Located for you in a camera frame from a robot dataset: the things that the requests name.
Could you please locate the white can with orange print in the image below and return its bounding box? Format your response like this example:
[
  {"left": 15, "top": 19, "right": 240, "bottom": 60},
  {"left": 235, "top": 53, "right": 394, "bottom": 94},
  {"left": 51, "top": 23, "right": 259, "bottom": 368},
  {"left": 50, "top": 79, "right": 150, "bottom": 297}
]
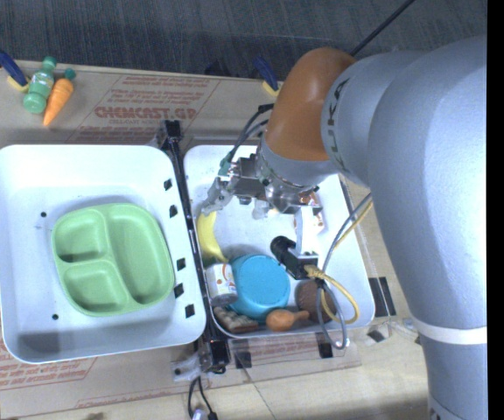
[{"left": 204, "top": 262, "right": 240, "bottom": 308}]

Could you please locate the white plastic tray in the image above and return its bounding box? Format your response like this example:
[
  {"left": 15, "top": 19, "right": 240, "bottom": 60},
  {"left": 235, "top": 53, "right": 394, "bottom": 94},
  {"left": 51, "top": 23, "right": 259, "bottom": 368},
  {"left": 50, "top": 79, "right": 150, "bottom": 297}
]
[
  {"left": 182, "top": 143, "right": 376, "bottom": 340},
  {"left": 0, "top": 143, "right": 207, "bottom": 365}
]

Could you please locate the orange toy drumstick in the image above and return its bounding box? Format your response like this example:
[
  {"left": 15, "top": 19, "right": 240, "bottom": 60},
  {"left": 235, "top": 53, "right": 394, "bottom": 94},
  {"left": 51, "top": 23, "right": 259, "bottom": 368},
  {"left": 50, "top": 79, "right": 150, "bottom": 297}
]
[{"left": 265, "top": 308, "right": 312, "bottom": 333}]

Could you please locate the yellow banana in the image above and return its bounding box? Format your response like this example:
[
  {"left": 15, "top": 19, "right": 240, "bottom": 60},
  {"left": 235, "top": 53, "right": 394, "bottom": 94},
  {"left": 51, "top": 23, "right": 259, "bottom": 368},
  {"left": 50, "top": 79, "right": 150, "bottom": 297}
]
[{"left": 195, "top": 209, "right": 229, "bottom": 264}]

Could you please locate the blue bowl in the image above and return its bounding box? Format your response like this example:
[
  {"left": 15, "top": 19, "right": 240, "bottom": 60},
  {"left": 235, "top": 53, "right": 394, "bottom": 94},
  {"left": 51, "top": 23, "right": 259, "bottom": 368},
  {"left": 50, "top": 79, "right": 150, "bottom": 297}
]
[{"left": 227, "top": 253, "right": 292, "bottom": 322}]

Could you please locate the orange carrot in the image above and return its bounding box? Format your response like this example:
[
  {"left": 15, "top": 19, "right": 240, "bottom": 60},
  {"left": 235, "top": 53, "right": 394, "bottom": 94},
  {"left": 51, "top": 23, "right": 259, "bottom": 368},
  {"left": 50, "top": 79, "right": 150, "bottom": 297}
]
[{"left": 42, "top": 67, "right": 78, "bottom": 128}]

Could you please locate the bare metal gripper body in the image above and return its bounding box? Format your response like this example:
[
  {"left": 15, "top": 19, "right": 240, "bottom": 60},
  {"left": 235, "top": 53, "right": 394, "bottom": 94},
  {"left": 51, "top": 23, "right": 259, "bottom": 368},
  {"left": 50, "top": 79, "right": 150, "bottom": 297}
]
[{"left": 228, "top": 154, "right": 322, "bottom": 215}]

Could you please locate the brown waffle biscuit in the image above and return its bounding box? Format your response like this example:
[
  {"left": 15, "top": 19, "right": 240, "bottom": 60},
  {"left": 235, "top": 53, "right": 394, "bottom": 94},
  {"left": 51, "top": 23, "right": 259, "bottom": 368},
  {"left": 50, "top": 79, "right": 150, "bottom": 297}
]
[{"left": 213, "top": 305, "right": 260, "bottom": 335}]

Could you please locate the green divided plate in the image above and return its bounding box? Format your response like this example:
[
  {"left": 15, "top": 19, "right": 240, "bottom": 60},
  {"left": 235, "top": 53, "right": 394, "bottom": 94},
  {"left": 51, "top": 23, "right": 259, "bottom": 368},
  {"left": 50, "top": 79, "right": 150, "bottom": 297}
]
[{"left": 50, "top": 202, "right": 177, "bottom": 319}]

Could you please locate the brown cardboard board red print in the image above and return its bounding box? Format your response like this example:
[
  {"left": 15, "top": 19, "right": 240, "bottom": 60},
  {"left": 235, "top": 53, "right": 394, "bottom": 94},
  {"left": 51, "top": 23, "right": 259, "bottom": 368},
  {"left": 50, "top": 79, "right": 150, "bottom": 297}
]
[{"left": 0, "top": 60, "right": 410, "bottom": 420}]

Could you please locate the black block with thin wires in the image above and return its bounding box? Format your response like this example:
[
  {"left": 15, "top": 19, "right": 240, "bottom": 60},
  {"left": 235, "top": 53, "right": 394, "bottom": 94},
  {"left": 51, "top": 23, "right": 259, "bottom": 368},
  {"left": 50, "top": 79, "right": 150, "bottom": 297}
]
[
  {"left": 196, "top": 338, "right": 232, "bottom": 375},
  {"left": 158, "top": 119, "right": 184, "bottom": 149}
]

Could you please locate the brown doughnut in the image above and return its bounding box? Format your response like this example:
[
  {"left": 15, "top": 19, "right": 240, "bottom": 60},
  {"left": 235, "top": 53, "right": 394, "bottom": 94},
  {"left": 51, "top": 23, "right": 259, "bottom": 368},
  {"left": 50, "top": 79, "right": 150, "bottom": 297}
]
[{"left": 295, "top": 279, "right": 339, "bottom": 324}]

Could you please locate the black cylinder on white bracket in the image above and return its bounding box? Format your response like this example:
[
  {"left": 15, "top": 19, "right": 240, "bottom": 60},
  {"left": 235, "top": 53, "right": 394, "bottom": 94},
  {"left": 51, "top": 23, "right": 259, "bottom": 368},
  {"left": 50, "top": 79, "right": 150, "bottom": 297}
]
[{"left": 269, "top": 206, "right": 324, "bottom": 282}]

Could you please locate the green bottle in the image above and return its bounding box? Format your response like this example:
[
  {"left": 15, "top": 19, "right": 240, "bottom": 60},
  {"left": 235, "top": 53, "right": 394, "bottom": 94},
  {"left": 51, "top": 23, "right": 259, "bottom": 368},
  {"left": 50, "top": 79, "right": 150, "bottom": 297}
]
[{"left": 22, "top": 55, "right": 59, "bottom": 115}]

